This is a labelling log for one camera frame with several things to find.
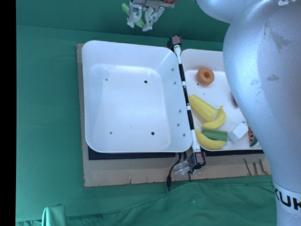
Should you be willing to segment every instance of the orange ring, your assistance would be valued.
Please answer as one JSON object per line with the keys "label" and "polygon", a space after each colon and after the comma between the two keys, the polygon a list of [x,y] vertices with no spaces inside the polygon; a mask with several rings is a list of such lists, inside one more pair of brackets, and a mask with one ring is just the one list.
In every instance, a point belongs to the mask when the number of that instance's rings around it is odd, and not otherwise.
{"label": "orange ring", "polygon": [[197,79],[202,85],[209,85],[214,80],[214,73],[206,67],[200,68],[197,73]]}

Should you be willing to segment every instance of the white tray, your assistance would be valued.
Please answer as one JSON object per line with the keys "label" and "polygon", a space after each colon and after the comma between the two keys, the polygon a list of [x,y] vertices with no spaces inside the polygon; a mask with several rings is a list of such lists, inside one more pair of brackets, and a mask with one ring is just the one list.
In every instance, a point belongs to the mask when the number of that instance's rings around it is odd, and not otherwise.
{"label": "white tray", "polygon": [[[222,52],[186,49],[181,53],[181,59],[188,94],[195,94],[216,108],[219,108],[220,105],[224,106],[223,108],[227,115],[227,119],[218,130],[230,132],[240,122],[246,121],[240,109],[234,105],[231,98],[230,87],[224,72]],[[214,81],[210,85],[204,86],[198,82],[196,75],[201,67],[208,67],[213,70]],[[191,111],[196,129],[201,130],[204,121],[193,109]],[[248,133],[246,133],[236,143],[232,144],[228,141],[226,145],[218,151],[261,149],[259,143],[253,147],[249,146],[249,137]]]}
{"label": "white tray", "polygon": [[192,143],[178,63],[164,47],[82,48],[85,137],[101,153],[184,152]]}

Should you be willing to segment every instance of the green background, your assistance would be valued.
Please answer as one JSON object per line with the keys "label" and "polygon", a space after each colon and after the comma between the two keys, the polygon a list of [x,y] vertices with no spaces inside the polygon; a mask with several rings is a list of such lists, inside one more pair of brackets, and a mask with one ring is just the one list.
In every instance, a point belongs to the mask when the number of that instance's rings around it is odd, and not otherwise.
{"label": "green background", "polygon": [[[228,24],[192,0],[166,9],[152,31],[127,26],[128,0],[16,0],[16,222],[59,203],[67,216],[121,209],[167,192],[165,184],[83,187],[76,44],[104,40],[222,50]],[[270,177],[227,182],[269,181]],[[185,182],[173,184],[173,187]]]}

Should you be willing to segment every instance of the white label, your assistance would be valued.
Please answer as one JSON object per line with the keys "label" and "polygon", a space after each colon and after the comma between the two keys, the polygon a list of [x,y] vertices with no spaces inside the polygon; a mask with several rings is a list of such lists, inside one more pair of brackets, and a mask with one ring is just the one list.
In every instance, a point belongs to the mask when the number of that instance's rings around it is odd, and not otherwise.
{"label": "white label", "polygon": [[276,203],[281,207],[297,216],[301,216],[301,193],[291,192],[284,189],[274,182]]}

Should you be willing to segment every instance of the orange donut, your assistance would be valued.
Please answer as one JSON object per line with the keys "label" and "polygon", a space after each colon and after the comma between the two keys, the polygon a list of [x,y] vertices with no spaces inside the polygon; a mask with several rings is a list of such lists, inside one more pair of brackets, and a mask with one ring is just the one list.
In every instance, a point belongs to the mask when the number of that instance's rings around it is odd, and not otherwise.
{"label": "orange donut", "polygon": [[200,68],[197,73],[197,79],[202,85],[209,85],[214,80],[214,73],[206,67]]}

